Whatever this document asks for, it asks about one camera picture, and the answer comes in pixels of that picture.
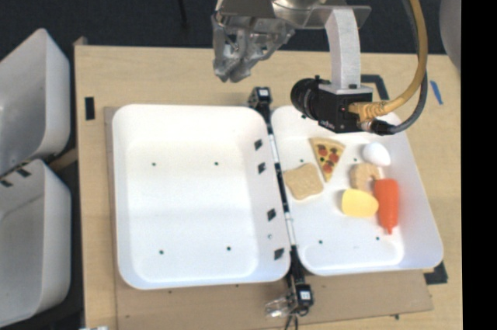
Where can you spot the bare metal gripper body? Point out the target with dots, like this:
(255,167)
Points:
(252,2)

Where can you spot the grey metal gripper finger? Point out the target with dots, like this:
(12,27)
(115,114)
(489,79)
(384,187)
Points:
(224,60)
(250,56)

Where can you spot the toy pizza slice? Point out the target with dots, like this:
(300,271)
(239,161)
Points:
(328,157)

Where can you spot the beige toy bread slice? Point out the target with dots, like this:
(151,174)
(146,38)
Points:
(303,181)

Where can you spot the thin black and white rod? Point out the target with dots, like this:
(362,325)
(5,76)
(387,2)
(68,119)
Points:
(282,188)

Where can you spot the white plastic tray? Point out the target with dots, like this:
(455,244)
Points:
(186,204)
(349,247)

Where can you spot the white toy egg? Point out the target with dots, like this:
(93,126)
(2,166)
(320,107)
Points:
(376,154)

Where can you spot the beige toy biscuit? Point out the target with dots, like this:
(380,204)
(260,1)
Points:
(361,175)

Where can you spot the yellow toy lemon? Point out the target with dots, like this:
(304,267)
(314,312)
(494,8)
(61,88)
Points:
(359,203)

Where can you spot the orange toy carrot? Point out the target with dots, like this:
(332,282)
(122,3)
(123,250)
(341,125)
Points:
(386,204)

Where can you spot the black cylinder on white bracket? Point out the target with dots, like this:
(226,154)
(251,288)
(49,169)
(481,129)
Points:
(341,103)

